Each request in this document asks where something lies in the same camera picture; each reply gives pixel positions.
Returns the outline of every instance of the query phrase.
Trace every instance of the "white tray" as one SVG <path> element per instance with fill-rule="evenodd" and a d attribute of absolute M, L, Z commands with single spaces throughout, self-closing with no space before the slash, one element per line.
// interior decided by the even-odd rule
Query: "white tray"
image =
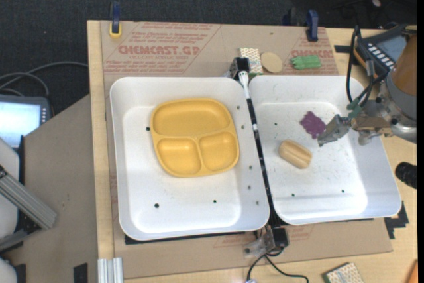
<path fill-rule="evenodd" d="M 360 146 L 358 133 L 321 148 L 300 124 L 312 111 L 328 123 L 347 115 L 345 76 L 258 76 L 250 95 L 258 121 L 272 201 L 289 224 L 366 219 L 395 215 L 401 199 L 380 138 Z M 351 80 L 352 96 L 363 87 Z M 313 158 L 299 169 L 280 158 L 278 147 L 292 139 Z"/>
<path fill-rule="evenodd" d="M 240 158 L 221 174 L 177 178 L 165 172 L 146 130 L 154 108 L 175 99 L 208 97 L 229 110 Z M 119 221 L 126 235 L 147 241 L 258 230 L 270 208 L 241 85 L 229 78 L 128 77 L 110 91 Z"/>

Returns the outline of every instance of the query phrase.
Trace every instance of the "yellow divided plate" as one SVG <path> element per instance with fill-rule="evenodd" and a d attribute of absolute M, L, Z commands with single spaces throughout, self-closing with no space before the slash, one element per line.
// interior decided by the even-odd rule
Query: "yellow divided plate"
<path fill-rule="evenodd" d="M 177 177 L 218 174 L 239 160 L 228 109 L 208 98 L 167 101 L 155 108 L 150 131 L 163 169 Z"/>

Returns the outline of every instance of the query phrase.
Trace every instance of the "clamp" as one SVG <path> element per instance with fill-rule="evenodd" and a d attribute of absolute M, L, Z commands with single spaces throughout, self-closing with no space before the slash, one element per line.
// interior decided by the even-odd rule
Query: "clamp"
<path fill-rule="evenodd" d="M 306 14 L 306 37 L 310 42 L 318 41 L 318 13 L 316 10 L 309 10 Z"/>
<path fill-rule="evenodd" d="M 121 8 L 117 1 L 111 2 L 109 10 L 109 17 L 111 18 L 111 24 L 109 25 L 109 35 L 112 38 L 119 38 L 122 35 L 122 26 L 119 22 L 121 15 Z"/>

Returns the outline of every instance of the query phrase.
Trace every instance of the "table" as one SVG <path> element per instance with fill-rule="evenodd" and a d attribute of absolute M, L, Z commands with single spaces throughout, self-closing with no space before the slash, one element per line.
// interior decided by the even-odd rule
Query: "table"
<path fill-rule="evenodd" d="M 91 118 L 93 124 L 93 157 L 95 172 L 95 198 L 97 219 L 97 250 L 99 258 L 112 259 L 114 254 L 113 229 L 111 216 L 111 195 L 109 183 L 109 165 L 107 150 L 107 128 L 105 123 L 105 96 L 103 84 L 103 64 L 101 51 L 101 28 L 99 21 L 87 23 Z M 334 46 L 348 46 L 352 30 L 329 28 L 327 35 L 333 46 L 333 54 L 340 74 L 347 69 L 347 54 L 337 53 Z M 366 30 L 363 36 L 375 34 Z M 362 69 L 355 68 L 352 76 L 360 81 L 365 80 Z M 416 145 L 397 137 L 383 139 L 392 169 L 403 161 L 416 164 Z M 378 255 L 351 256 L 293 262 L 281 264 L 285 272 L 306 275 L 310 282 L 322 282 L 322 273 L 328 272 L 346 262 L 354 262 L 363 279 L 367 283 L 407 282 L 417 260 L 417 191 L 404 183 L 398 182 L 401 198 L 404 201 L 409 217 L 409 225 L 404 229 L 396 229 L 396 239 L 392 241 L 394 251 Z M 149 278 L 126 280 L 129 283 L 149 282 L 245 282 L 248 268 L 234 268 L 189 274 L 174 274 Z M 253 277 L 259 282 L 281 282 L 282 277 L 269 265 L 260 265 L 254 269 Z"/>

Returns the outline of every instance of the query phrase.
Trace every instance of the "wooden toy bread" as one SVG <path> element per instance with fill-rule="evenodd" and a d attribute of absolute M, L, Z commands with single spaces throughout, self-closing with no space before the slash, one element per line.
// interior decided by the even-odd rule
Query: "wooden toy bread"
<path fill-rule="evenodd" d="M 287 160 L 297 168 L 304 169 L 309 166 L 312 159 L 312 153 L 304 146 L 295 141 L 286 139 L 278 148 L 281 158 Z"/>

